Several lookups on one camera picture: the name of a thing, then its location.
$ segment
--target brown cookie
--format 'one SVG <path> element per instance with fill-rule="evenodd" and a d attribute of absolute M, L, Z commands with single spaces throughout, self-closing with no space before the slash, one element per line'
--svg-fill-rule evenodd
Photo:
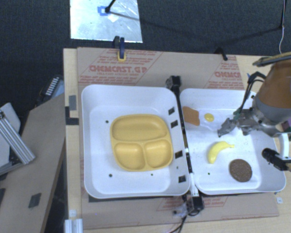
<path fill-rule="evenodd" d="M 239 182 L 247 182 L 252 177 L 252 169 L 248 162 L 236 159 L 230 162 L 229 172 Z"/>

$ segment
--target small yellow object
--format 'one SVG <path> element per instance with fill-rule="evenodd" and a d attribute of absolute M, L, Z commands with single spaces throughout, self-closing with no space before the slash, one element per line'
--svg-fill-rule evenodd
<path fill-rule="evenodd" d="M 156 170 L 173 160 L 169 129 L 159 116 L 120 116 L 112 122 L 110 136 L 115 160 L 127 171 Z"/>
<path fill-rule="evenodd" d="M 124 61 L 126 61 L 126 53 L 124 53 L 124 58 L 121 59 L 121 58 L 120 58 L 120 51 L 118 51 L 118 52 L 117 52 L 117 60 L 118 60 L 119 62 L 124 62 Z"/>
<path fill-rule="evenodd" d="M 231 145 L 225 141 L 217 142 L 214 144 L 208 152 L 208 161 L 210 164 L 213 164 L 217 159 L 217 155 L 220 151 L 227 149 L 227 148 L 234 148 L 235 145 Z"/>
<path fill-rule="evenodd" d="M 214 120 L 214 116 L 213 114 L 207 113 L 204 115 L 204 118 L 208 121 L 208 122 L 213 122 Z"/>

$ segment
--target banana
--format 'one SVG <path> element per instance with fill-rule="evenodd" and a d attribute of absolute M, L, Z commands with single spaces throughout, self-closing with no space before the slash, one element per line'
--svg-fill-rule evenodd
<path fill-rule="evenodd" d="M 227 148 L 234 148 L 235 145 L 231 145 L 225 141 L 217 142 L 214 144 L 208 152 L 208 161 L 209 163 L 213 164 L 217 159 L 217 155 L 220 151 L 227 149 Z"/>

